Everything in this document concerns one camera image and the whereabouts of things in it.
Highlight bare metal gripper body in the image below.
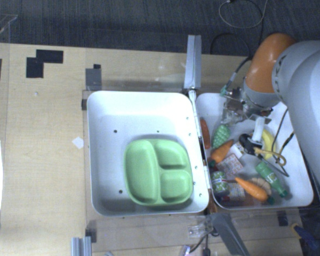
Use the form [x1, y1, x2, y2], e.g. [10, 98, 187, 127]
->
[221, 86, 273, 125]

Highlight green grapes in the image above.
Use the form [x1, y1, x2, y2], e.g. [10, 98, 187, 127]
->
[211, 124, 231, 149]

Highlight red sausage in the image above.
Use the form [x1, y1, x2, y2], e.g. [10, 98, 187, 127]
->
[199, 118, 212, 150]

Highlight yellow banana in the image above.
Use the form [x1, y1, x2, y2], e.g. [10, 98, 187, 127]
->
[261, 129, 277, 160]

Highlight orange carrot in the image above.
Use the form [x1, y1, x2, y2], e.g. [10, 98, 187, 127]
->
[234, 177, 276, 205]
[208, 139, 235, 168]

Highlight white carton with red print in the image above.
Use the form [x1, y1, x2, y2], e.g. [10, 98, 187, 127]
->
[215, 153, 245, 180]

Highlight green plastic bottle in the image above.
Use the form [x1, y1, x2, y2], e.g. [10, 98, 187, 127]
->
[255, 161, 289, 198]

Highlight green can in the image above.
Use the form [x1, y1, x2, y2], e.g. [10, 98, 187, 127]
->
[210, 170, 229, 196]

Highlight tan bread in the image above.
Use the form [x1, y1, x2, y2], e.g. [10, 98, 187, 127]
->
[250, 177, 273, 196]

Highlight small white and red carton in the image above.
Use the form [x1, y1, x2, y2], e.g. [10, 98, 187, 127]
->
[227, 182, 246, 202]

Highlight white plastic tray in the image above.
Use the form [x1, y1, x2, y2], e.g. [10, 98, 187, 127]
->
[86, 90, 210, 218]
[195, 92, 315, 211]

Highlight green divided plate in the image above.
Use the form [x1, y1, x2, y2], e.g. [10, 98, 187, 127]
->
[123, 139, 194, 205]

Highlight black cylinder on white bracket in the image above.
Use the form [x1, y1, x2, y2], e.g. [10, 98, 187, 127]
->
[238, 117, 266, 156]

